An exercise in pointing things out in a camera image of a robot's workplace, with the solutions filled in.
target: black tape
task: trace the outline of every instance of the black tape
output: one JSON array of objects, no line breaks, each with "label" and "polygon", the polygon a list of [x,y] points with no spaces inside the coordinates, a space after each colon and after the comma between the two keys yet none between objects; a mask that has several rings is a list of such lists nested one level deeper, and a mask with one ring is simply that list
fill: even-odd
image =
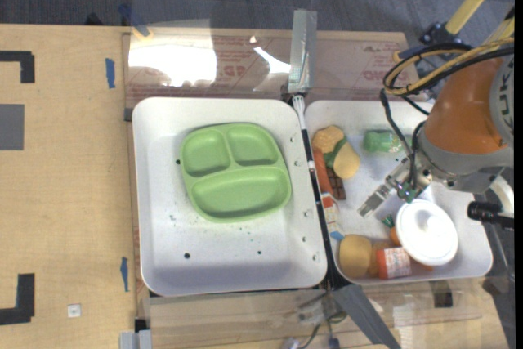
[{"label": "black tape", "polygon": [[29,323],[34,317],[34,274],[18,274],[16,305],[0,309],[0,325]]},{"label": "black tape", "polygon": [[31,51],[0,51],[0,61],[20,63],[20,83],[34,83],[34,56]]}]

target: table surface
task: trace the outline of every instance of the table surface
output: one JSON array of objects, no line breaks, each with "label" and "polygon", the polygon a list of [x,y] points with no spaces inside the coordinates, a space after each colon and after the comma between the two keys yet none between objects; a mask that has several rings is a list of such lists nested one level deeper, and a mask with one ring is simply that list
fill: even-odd
[{"label": "table surface", "polygon": [[[117,348],[119,334],[134,329],[132,192],[123,120],[122,38],[128,32],[0,25],[0,51],[31,51],[36,76],[36,83],[20,83],[20,65],[0,62],[0,104],[25,106],[23,150],[0,150],[0,244],[7,250],[0,262],[0,308],[15,306],[18,274],[35,275],[34,317],[0,326],[2,346]],[[106,60],[114,62],[114,87]],[[491,296],[479,279],[472,284],[479,318],[395,327],[396,339],[416,348],[506,348]],[[80,316],[68,317],[72,304],[81,305]],[[323,347],[325,336],[309,347]],[[383,347],[370,345],[361,332],[338,337],[343,347]]]}]

